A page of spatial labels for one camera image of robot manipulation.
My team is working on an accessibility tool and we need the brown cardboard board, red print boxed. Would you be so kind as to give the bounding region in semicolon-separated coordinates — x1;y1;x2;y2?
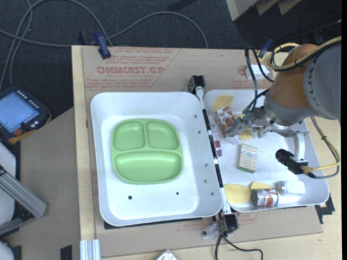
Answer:
81;45;324;258

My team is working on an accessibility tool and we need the orange and white packet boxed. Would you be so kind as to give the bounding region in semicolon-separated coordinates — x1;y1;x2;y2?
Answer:
155;249;180;260

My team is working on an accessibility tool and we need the thin black and white rod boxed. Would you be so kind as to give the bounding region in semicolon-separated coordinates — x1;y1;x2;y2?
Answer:
195;86;228;214

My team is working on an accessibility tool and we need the green divided plate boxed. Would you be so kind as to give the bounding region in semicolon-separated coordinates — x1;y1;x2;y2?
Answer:
110;118;184;185

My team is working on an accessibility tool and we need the small orange and white can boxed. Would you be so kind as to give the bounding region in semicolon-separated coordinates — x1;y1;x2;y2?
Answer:
250;188;280;208

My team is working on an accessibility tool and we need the white rectangular block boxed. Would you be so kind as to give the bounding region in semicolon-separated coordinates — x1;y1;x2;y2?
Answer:
245;63;272;80

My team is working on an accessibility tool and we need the maroon and white small carton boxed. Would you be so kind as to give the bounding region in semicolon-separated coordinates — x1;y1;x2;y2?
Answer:
211;130;223;157

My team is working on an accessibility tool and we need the black cylinder on white bracket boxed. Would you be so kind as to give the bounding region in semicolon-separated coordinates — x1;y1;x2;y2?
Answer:
274;131;310;176

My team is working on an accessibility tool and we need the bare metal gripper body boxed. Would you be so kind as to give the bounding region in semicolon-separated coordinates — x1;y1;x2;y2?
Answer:
244;106;293;134

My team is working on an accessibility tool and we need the white plastic tray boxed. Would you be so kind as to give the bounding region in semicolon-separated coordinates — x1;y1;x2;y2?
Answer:
89;91;224;227
203;88;330;213

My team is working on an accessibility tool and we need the black block with thin wires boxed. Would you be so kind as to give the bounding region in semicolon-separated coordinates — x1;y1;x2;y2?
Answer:
186;74;206;93
216;212;240;235

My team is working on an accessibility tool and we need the orange and white carton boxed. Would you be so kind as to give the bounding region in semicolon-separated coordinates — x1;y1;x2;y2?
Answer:
212;105;237;139

